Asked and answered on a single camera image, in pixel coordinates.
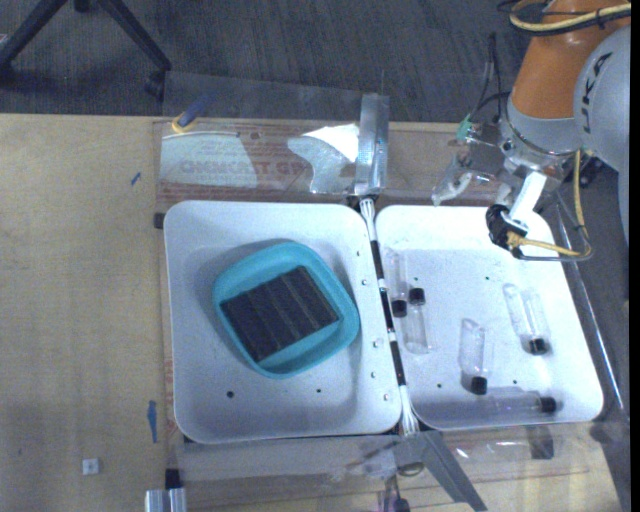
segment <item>black metal bar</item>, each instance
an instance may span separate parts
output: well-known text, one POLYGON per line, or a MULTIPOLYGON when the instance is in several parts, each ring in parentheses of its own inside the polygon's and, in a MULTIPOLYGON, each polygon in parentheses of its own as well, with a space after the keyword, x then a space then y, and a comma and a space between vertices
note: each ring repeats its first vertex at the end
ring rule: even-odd
POLYGON ((100 6, 122 27, 127 35, 163 71, 171 69, 171 62, 122 0, 98 0, 100 6))
POLYGON ((8 67, 11 61, 24 49, 38 32, 49 22, 67 0, 40 0, 22 25, 9 37, 0 49, 0 70, 8 67))

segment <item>dark floor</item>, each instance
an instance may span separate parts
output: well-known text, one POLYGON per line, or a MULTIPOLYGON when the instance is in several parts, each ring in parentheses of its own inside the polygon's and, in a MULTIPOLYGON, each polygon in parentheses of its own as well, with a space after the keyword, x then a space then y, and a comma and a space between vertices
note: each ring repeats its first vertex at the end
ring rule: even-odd
MULTIPOLYGON (((0 34, 13 33, 37 3, 1 0, 0 34)), ((198 83, 241 79, 329 88, 322 94, 337 102, 353 91, 382 91, 391 98, 392 120, 459 122, 480 94, 489 34, 497 34, 505 90, 527 48, 528 37, 510 27, 497 3, 127 0, 172 63, 163 103, 144 91, 157 68, 107 12, 89 2, 89 11, 80 14, 68 2, 15 59, 11 76, 0 80, 0 112, 175 115, 199 92, 198 83)), ((260 103, 253 102, 254 110, 239 108, 237 115, 261 113, 260 103)), ((349 115, 334 104, 318 116, 341 113, 349 115)), ((596 313, 616 373, 618 397, 615 386, 603 383, 610 423, 596 424, 594 435, 604 441, 625 503, 630 499, 628 459, 621 456, 629 453, 624 427, 630 406, 628 247, 617 217, 616 182, 615 172, 602 172, 585 190, 596 256, 580 266, 591 299, 590 306, 580 307, 583 316, 589 307, 596 313)), ((606 370, 606 361, 597 364, 606 370)))

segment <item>wooden table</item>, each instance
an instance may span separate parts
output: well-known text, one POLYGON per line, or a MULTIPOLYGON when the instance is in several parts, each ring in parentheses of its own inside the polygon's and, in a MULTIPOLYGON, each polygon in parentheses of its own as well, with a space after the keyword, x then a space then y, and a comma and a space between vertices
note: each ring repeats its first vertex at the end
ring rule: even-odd
MULTIPOLYGON (((170 454, 161 232, 152 222, 157 208, 154 123, 161 121, 0 116, 3 511, 143 510, 145 491, 164 486, 170 454), (156 442, 148 419, 151 402, 157 412, 156 442), (101 462, 100 473, 83 476, 83 459, 93 458, 101 462)), ((407 148, 396 158, 417 168, 425 161, 422 151, 434 168, 446 163, 446 141, 434 143, 429 134, 453 127, 437 128, 392 125, 392 141, 398 141, 394 151, 407 148)), ((491 510, 619 510, 602 451, 588 427, 559 431, 565 449, 555 465, 496 463, 488 474, 476 458, 463 468, 491 510)), ((486 435, 456 434, 447 442, 478 446, 486 435)), ((409 494, 428 489, 422 498, 416 495, 416 506, 468 510, 451 504, 432 484, 402 482, 409 494)), ((360 498, 351 497, 349 506, 360 498)), ((346 498, 337 499, 345 506, 346 498)), ((318 503, 290 506, 313 511, 338 506, 318 503)))

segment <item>blue bowl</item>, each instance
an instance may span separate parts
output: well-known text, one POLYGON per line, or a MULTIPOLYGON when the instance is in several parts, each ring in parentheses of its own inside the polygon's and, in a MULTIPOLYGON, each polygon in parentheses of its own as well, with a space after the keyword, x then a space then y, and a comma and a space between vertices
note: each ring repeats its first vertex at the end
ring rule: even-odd
POLYGON ((274 379, 292 377, 327 360, 351 344, 360 329, 358 310, 336 275, 315 251, 297 242, 273 245, 228 267, 213 284, 213 304, 229 338, 249 365, 274 379), (307 270, 338 319, 258 362, 241 342, 221 304, 300 266, 307 270))

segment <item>blue tape mark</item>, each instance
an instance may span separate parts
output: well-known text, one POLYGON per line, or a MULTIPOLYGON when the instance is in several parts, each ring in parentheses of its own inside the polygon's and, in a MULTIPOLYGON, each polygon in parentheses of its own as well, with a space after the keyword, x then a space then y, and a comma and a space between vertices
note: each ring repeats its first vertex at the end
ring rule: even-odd
POLYGON ((151 438, 154 443, 158 442, 158 414, 156 412, 156 402, 149 400, 149 407, 147 408, 147 419, 149 420, 149 427, 151 428, 151 438))

